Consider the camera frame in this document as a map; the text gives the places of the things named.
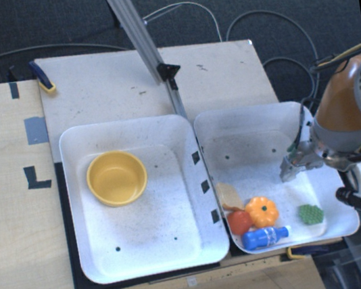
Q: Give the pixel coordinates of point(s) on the pale flat board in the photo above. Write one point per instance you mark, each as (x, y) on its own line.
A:
(106, 87)

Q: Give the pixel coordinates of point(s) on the tan bread slice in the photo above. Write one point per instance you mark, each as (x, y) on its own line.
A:
(229, 195)

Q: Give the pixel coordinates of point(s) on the white plastic tray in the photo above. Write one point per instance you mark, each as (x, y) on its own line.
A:
(255, 162)
(164, 211)

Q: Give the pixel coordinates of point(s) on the green honeycomb block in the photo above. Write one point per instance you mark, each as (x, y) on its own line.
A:
(311, 214)

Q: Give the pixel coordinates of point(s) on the orange pumpkin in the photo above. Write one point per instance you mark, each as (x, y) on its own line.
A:
(262, 211)

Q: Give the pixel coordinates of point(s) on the red tomato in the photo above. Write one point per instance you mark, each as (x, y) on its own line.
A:
(239, 223)

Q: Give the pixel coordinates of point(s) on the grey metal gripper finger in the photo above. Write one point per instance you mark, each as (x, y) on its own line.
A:
(286, 170)
(299, 168)

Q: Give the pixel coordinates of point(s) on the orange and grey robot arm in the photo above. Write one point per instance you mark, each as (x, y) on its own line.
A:
(338, 107)

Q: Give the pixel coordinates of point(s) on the black cylinder on white bracket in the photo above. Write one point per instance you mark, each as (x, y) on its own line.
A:
(354, 197)

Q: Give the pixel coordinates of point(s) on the blue bottle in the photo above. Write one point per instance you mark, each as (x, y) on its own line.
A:
(259, 239)

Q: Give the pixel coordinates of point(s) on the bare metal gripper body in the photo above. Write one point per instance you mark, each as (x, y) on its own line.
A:
(312, 154)

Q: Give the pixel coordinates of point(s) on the yellow bowl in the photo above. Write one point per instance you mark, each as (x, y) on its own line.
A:
(116, 178)

